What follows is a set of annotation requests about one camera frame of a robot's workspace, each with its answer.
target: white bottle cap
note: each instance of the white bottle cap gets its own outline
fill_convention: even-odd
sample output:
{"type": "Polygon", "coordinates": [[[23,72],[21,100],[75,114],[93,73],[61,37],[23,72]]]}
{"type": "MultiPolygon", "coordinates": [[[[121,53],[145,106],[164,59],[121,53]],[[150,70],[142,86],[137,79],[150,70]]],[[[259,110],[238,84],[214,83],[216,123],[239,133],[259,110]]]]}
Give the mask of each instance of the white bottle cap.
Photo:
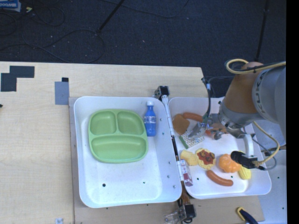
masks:
{"type": "Polygon", "coordinates": [[[154,102],[153,101],[148,101],[148,102],[146,102],[146,105],[154,105],[154,102]]]}

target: table top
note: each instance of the table top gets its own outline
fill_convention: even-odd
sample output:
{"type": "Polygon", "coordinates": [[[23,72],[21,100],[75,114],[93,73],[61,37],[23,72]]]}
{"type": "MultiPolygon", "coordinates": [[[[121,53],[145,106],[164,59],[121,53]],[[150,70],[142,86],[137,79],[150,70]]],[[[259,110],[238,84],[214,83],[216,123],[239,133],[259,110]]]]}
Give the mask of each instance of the table top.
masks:
{"type": "MultiPolygon", "coordinates": [[[[57,104],[55,83],[68,78],[69,97],[77,98],[151,97],[160,85],[169,87],[170,98],[207,97],[201,68],[0,62],[0,73],[12,73],[14,66],[34,67],[34,77],[15,75],[16,91],[0,92],[2,222],[50,224],[63,218],[67,224],[90,224],[99,223],[90,217],[100,212],[102,223],[153,223],[155,218],[163,223],[161,217],[174,211],[176,202],[101,210],[82,206],[84,216],[75,215],[70,107],[57,104]]],[[[264,220],[257,196],[191,202],[197,212],[195,224],[242,223],[235,213],[239,206],[264,220]]]]}

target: blue bottle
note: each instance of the blue bottle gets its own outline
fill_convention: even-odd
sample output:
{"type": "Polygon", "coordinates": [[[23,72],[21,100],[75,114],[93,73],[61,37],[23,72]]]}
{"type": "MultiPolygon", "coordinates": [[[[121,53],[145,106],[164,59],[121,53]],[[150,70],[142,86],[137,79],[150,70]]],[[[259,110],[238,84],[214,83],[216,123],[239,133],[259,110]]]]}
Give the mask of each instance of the blue bottle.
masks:
{"type": "Polygon", "coordinates": [[[146,134],[148,136],[156,135],[156,114],[154,112],[154,102],[148,101],[146,102],[148,110],[144,115],[144,125],[146,129],[146,134]]]}

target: dark floor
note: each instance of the dark floor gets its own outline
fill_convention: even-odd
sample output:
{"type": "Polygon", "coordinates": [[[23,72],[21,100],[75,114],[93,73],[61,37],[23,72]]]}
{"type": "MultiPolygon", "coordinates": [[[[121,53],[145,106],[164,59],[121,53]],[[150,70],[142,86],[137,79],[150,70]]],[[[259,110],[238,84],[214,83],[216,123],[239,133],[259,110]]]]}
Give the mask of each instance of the dark floor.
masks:
{"type": "MultiPolygon", "coordinates": [[[[105,23],[120,1],[20,0],[20,12],[0,10],[0,60],[192,66],[206,77],[232,77],[230,59],[286,60],[286,0],[124,0],[105,23]]],[[[213,96],[230,81],[214,80],[213,96]]]]}

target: black pole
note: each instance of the black pole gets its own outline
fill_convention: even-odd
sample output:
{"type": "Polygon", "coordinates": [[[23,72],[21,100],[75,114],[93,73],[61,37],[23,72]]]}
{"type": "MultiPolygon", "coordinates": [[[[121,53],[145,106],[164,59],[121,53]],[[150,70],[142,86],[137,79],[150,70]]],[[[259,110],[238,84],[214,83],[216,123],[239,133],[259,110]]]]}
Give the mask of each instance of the black pole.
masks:
{"type": "Polygon", "coordinates": [[[260,34],[260,41],[258,43],[256,57],[254,59],[256,62],[258,61],[258,58],[260,56],[260,51],[261,51],[261,46],[262,46],[262,41],[263,41],[263,32],[265,30],[266,18],[269,13],[268,7],[269,7],[269,0],[266,0],[265,9],[263,11],[263,23],[262,23],[262,29],[261,29],[261,34],[260,34]]]}
{"type": "Polygon", "coordinates": [[[111,17],[114,15],[114,13],[119,9],[119,7],[122,5],[122,3],[124,2],[124,0],[121,0],[117,6],[115,7],[115,9],[112,11],[112,13],[106,18],[106,20],[103,22],[103,24],[101,25],[101,27],[98,29],[98,33],[100,33],[102,31],[102,29],[104,28],[104,26],[109,22],[109,20],[111,19],[111,17]]]}

